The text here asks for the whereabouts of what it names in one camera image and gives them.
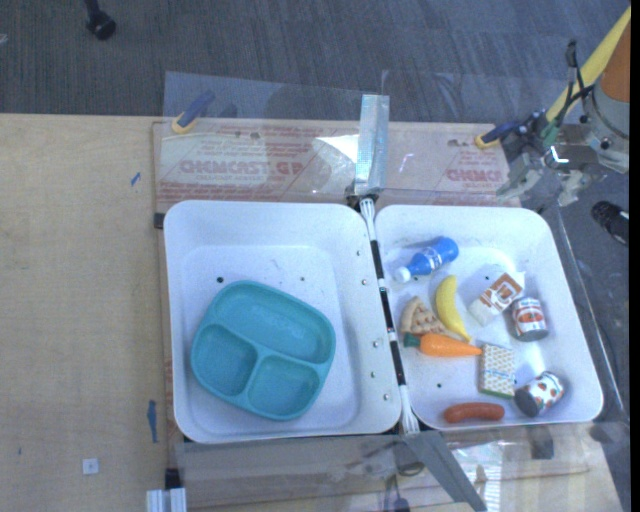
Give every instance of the toy pizza slice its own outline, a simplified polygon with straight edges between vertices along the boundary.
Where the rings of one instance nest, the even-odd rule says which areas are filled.
[[[438,317],[422,302],[420,297],[413,297],[405,306],[400,318],[400,332],[409,333],[420,337],[423,334],[434,332],[445,334],[455,339],[460,337],[449,331]]]

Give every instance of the toy food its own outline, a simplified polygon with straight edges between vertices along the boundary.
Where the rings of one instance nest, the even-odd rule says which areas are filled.
[[[479,347],[435,332],[423,334],[420,340],[415,336],[405,335],[404,346],[419,347],[420,352],[435,357],[479,356],[482,354],[482,349]]]
[[[542,304],[533,297],[521,297],[511,305],[511,317],[516,338],[520,341],[539,341],[549,334]]]
[[[420,297],[413,297],[405,306],[400,318],[400,332],[411,333],[416,337],[429,332],[446,334],[452,338],[458,335],[449,331],[444,324],[438,320],[435,313],[425,306]]]
[[[469,313],[480,325],[488,325],[509,307],[523,288],[524,272],[514,272],[513,276],[505,272],[471,303]]]
[[[447,423],[459,423],[467,418],[498,421],[504,416],[504,407],[488,402],[466,402],[452,405],[444,411]]]
[[[399,283],[408,283],[413,276],[428,276],[455,260],[458,252],[458,245],[451,238],[439,236],[429,247],[417,252],[408,265],[398,268],[393,278]]]
[[[471,336],[462,321],[462,317],[456,307],[456,290],[458,289],[458,279],[454,275],[444,278],[436,290],[436,311],[444,326],[460,336],[466,341],[471,341]]]
[[[489,343],[484,344],[480,359],[480,393],[512,398],[515,393],[514,382],[513,350]]]
[[[516,391],[518,408],[530,418],[547,412],[564,396],[564,383],[556,374],[544,371]]]

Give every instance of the red toy can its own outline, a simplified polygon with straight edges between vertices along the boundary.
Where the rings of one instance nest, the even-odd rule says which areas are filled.
[[[515,323],[516,338],[520,341],[538,341],[549,334],[547,321],[538,299],[522,297],[514,301],[511,316]]]
[[[518,408],[530,418],[544,414],[564,396],[564,383],[551,372],[542,372],[527,385],[516,390]]]

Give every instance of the gray carpet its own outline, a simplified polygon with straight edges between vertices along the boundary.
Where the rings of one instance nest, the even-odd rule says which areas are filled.
[[[164,97],[167,73],[179,72],[382,91],[391,97],[394,121],[499,124],[548,108],[565,86],[569,40],[577,40],[583,64],[629,5],[103,0],[118,29],[98,41],[84,27],[81,0],[2,0],[0,34],[8,40],[0,43],[0,112],[161,115],[173,108]],[[256,105],[250,95],[238,100],[239,115],[259,115]],[[354,116],[345,108],[314,115]],[[617,384],[607,388],[603,419],[624,422],[630,410],[628,249],[597,226],[589,210],[599,200],[628,209],[629,182],[606,174],[561,217],[586,292],[576,290],[576,303],[582,314],[593,308],[598,318],[597,332],[585,330],[605,347],[594,357],[610,366]],[[621,478],[629,505],[630,486]]]

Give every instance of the white tray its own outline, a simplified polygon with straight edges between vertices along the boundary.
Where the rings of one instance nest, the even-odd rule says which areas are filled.
[[[394,426],[400,397],[367,230],[356,212],[327,204],[185,201],[167,213],[164,236],[174,410],[187,437],[224,443]],[[335,329],[324,387],[298,419],[273,421],[234,407],[191,371],[191,342],[207,306],[225,285],[245,279],[307,302]]]
[[[391,276],[393,270],[411,259],[417,248],[436,236],[452,238],[460,249],[456,260],[431,276],[407,284],[386,279],[396,326],[402,309],[414,295],[420,296],[435,312],[437,286],[447,275],[455,274],[458,309],[474,344],[490,342],[514,349],[516,387],[544,370],[556,373],[566,383],[562,400],[546,414],[532,419],[522,414],[513,400],[477,391],[478,358],[429,357],[400,343],[412,407],[424,423],[441,430],[496,426],[495,422],[482,420],[451,425],[442,417],[447,407],[474,401],[503,405],[505,416],[499,426],[582,422],[599,414],[602,388],[553,235],[542,217],[520,208],[394,205],[383,208],[375,224],[385,276]],[[510,336],[508,312],[486,327],[481,327],[467,312],[469,304],[491,284],[500,269],[526,272],[525,293],[542,302],[549,336],[538,342],[521,342]]]
[[[514,349],[523,385],[544,370],[567,384],[544,416],[529,418],[513,401],[477,391],[478,358],[431,358],[400,351],[414,413],[441,430],[536,423],[582,422],[602,409],[603,395],[553,236],[544,220],[519,208],[388,206],[376,229],[386,276],[438,235],[453,238],[460,255],[429,277],[400,285],[386,279],[396,325],[406,302],[419,295],[434,309],[434,294],[458,276],[458,306],[480,342]],[[381,433],[400,417],[400,398],[364,220],[332,204],[185,201],[164,221],[169,283],[175,417],[201,443],[279,437]],[[542,301],[550,334],[538,342],[510,336],[506,314],[487,327],[466,307],[501,269],[526,272],[526,291]],[[189,366],[191,341],[213,297],[227,284],[253,280],[287,292],[324,313],[336,331],[334,362],[318,399],[303,416],[274,421],[205,391]],[[505,406],[500,422],[450,425],[442,412],[459,402]]]

